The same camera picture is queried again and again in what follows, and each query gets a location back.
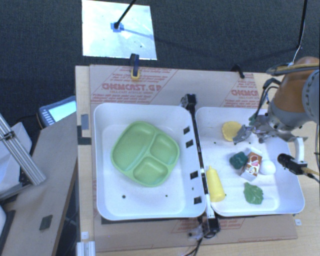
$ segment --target protective paper sheet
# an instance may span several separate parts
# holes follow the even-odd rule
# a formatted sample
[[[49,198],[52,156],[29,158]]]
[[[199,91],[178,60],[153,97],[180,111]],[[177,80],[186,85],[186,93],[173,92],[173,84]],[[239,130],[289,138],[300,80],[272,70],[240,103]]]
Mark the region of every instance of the protective paper sheet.
[[[133,5],[120,23],[129,5],[82,0],[83,55],[129,59],[131,54],[143,60],[157,60],[150,7]]]

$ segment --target yellow bottle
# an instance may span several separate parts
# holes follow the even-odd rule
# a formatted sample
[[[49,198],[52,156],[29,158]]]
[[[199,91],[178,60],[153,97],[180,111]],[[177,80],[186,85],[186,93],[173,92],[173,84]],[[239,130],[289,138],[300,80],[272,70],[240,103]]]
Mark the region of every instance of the yellow bottle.
[[[210,193],[211,202],[220,202],[225,199],[226,194],[222,187],[217,170],[213,169],[209,165],[209,169],[206,171],[206,182]]]

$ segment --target green divided plate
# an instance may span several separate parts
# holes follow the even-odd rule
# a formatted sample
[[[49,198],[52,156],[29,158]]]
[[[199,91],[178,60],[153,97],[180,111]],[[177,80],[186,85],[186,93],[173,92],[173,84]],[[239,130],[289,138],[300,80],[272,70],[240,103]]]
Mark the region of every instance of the green divided plate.
[[[168,178],[179,155],[179,146],[170,136],[147,122],[136,121],[116,141],[111,161],[133,181],[156,187]]]

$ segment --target robotic hand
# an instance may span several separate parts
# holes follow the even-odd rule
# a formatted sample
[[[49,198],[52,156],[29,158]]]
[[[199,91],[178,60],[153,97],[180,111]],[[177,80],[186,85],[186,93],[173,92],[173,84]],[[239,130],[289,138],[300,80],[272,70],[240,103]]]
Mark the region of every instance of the robotic hand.
[[[267,70],[272,75],[286,74],[279,82],[269,79],[263,86],[263,93],[256,113],[249,119],[249,126],[243,125],[233,142],[239,143],[254,133],[263,143],[269,137],[280,137],[286,142],[296,137],[292,130],[308,121],[319,125],[319,59],[304,57],[292,66],[272,67]],[[271,83],[279,85],[265,115],[259,115]]]

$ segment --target white ball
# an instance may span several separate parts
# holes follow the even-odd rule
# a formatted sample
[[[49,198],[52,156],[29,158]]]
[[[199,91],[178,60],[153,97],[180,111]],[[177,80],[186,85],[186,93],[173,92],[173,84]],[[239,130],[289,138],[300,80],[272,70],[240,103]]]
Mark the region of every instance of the white ball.
[[[276,166],[271,160],[262,160],[259,171],[264,175],[271,175],[276,172]]]

